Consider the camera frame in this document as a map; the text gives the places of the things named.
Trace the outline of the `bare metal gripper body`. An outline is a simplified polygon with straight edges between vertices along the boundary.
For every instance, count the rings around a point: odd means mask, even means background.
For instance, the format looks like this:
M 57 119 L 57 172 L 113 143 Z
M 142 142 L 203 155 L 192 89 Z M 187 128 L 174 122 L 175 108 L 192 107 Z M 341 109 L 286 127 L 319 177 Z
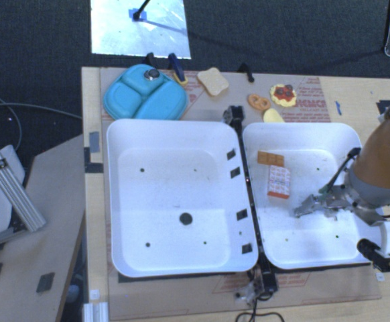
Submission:
M 316 210 L 325 211 L 352 211 L 361 204 L 360 195 L 350 184 L 325 185 L 318 191 L 314 200 Z

